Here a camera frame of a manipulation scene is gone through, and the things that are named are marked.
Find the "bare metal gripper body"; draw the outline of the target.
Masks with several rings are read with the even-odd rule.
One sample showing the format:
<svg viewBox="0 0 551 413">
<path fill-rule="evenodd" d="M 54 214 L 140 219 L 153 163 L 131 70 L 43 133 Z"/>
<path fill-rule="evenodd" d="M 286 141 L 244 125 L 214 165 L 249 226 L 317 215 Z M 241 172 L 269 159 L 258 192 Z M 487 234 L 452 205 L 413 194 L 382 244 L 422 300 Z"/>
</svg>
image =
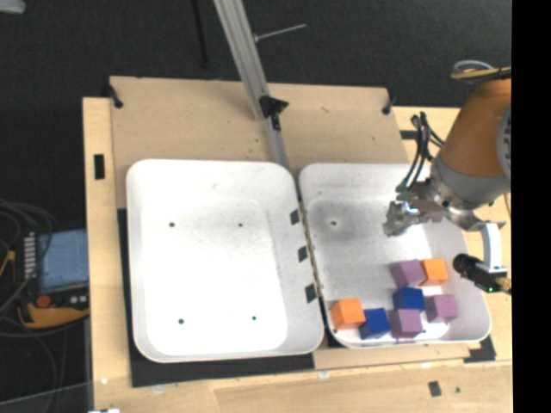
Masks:
<svg viewBox="0 0 551 413">
<path fill-rule="evenodd" d="M 420 220 L 435 222 L 446 218 L 464 231 L 481 231 L 486 224 L 496 224 L 499 229 L 505 226 L 504 221 L 482 220 L 474 210 L 474 205 L 455 194 L 448 186 L 437 179 L 425 179 L 416 182 L 409 189 L 408 203 L 420 212 Z"/>
</svg>

